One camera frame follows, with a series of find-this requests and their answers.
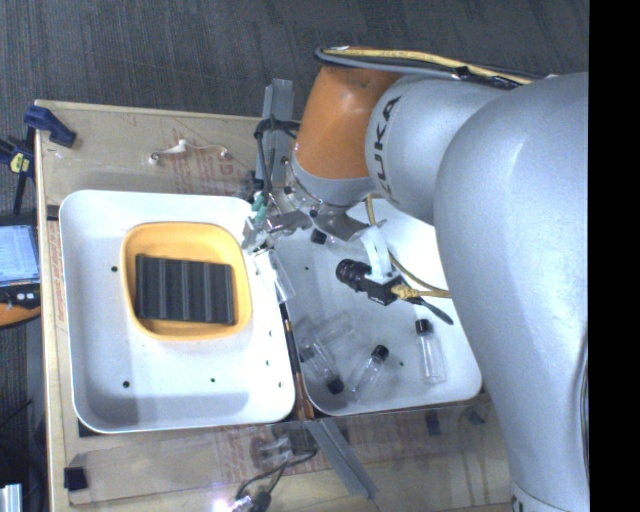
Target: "black slot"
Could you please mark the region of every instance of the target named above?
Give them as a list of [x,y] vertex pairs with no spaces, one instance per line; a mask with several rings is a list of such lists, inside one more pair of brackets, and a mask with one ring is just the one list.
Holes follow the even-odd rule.
[[233,325],[230,265],[136,256],[138,318]]

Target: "wooden table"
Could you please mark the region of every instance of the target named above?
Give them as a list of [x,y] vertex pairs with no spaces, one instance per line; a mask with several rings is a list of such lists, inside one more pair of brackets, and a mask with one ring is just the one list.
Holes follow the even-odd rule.
[[[235,494],[238,482],[260,472],[249,460],[249,445],[268,427],[82,435],[72,402],[57,210],[67,195],[81,189],[228,195],[254,168],[257,119],[36,103],[78,134],[72,149],[50,142],[46,132],[36,136],[51,510],[210,511],[217,500]],[[168,149],[182,138],[211,147],[149,164],[152,151]],[[380,489],[377,506],[502,510],[504,505],[491,504],[508,500],[506,455],[495,414],[490,406],[487,411],[486,425],[470,435],[467,422],[465,432],[453,423],[460,421],[463,408],[446,412],[445,421],[451,423],[447,439],[429,438],[423,415],[415,412],[346,420]],[[88,468],[88,488],[65,489],[65,468],[71,467]],[[350,496],[320,454],[282,479],[271,509],[369,511],[378,510],[376,504]]]

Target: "gray carpet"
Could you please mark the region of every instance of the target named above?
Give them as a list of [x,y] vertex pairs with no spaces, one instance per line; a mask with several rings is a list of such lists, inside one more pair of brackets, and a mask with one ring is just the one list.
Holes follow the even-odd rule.
[[[417,49],[535,74],[589,65],[588,0],[1,0],[0,136],[36,98],[259,115],[272,77],[295,115],[317,46]],[[0,214],[15,176],[0,169]],[[27,187],[23,208],[35,205]],[[0,422],[28,398],[25,329],[0,330]],[[26,446],[26,413],[0,430]],[[24,477],[25,468],[15,474]]]

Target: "clear plastic vial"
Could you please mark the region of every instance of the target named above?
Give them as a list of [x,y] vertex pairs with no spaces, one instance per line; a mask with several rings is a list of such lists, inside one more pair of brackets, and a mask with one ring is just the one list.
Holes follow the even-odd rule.
[[384,369],[384,362],[387,357],[389,357],[389,349],[384,345],[378,345],[373,349],[364,370],[362,370],[360,377],[351,388],[351,393],[356,401],[362,400],[371,392]]
[[442,356],[440,340],[435,335],[433,324],[426,318],[416,321],[416,333],[422,355],[422,379],[427,384],[439,384],[447,380],[447,371]]
[[334,353],[334,347],[349,344],[352,345],[357,337],[353,326],[353,316],[346,313],[338,313],[330,318],[324,318],[314,326],[318,340],[329,352]]
[[341,393],[344,383],[327,350],[317,341],[299,349],[300,361],[321,381],[332,395]]

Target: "orange object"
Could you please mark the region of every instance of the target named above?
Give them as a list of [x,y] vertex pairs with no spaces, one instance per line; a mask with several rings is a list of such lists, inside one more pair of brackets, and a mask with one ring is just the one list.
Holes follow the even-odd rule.
[[28,320],[40,314],[40,307],[27,309],[22,306],[7,307],[7,304],[0,304],[0,327],[16,324],[23,320]]
[[323,66],[302,116],[295,154],[319,178],[369,176],[364,139],[373,107],[399,73]]
[[[230,265],[235,323],[224,325],[137,318],[134,304],[135,258],[138,254]],[[196,222],[141,224],[129,231],[123,241],[122,263],[129,316],[141,331],[152,338],[164,341],[197,341],[230,336],[244,329],[251,318],[251,294],[242,250],[233,235],[220,226]]]

